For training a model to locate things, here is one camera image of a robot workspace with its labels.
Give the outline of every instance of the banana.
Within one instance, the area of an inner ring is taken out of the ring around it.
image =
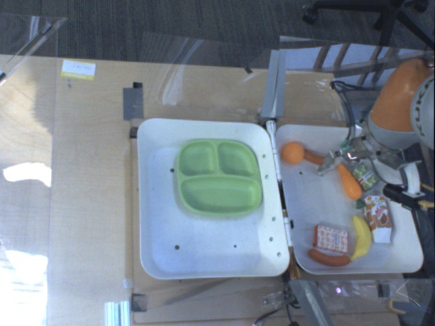
[[[351,256],[351,261],[367,254],[372,244],[372,234],[366,220],[359,216],[353,216],[353,226],[355,227],[357,240],[355,250]]]

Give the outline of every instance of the chair caster wheel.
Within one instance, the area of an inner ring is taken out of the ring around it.
[[[302,20],[304,22],[307,22],[308,24],[314,24],[315,20],[317,20],[317,17],[319,16],[319,12],[312,7],[309,7],[302,17]]]
[[[424,11],[426,11],[428,9],[429,0],[420,1],[420,2],[416,3],[413,7],[414,7],[415,11],[422,14]]]

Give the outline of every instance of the brown sausage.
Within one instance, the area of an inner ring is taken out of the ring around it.
[[[321,157],[319,155],[316,155],[313,152],[308,151],[307,149],[304,152],[304,159],[307,160],[308,162],[317,164],[317,165],[322,165],[324,163],[324,159],[325,157]]]
[[[330,267],[341,267],[351,263],[351,259],[349,258],[349,256],[326,255],[325,253],[321,253],[316,249],[310,249],[308,251],[308,256],[314,259],[316,262]]]

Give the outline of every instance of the green divided plate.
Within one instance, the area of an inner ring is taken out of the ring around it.
[[[244,215],[262,201],[257,159],[238,141],[201,139],[186,143],[177,156],[177,182],[181,201],[195,213]]]

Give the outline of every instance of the white label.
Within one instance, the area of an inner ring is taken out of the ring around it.
[[[92,81],[97,66],[90,62],[78,62],[76,60],[64,60],[62,64],[63,77],[73,77],[76,79],[87,79]]]

